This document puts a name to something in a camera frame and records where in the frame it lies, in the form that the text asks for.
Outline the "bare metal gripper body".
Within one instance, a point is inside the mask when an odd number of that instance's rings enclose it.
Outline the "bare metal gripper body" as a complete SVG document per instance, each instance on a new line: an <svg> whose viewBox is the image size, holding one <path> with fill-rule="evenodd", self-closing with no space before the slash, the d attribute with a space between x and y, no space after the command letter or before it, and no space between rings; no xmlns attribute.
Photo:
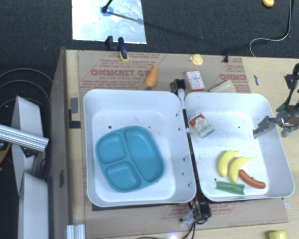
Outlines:
<svg viewBox="0 0 299 239"><path fill-rule="evenodd" d="M299 102L296 105L287 106L282 104L276 109L277 123L283 129L282 137L288 137L299 129Z"/></svg>

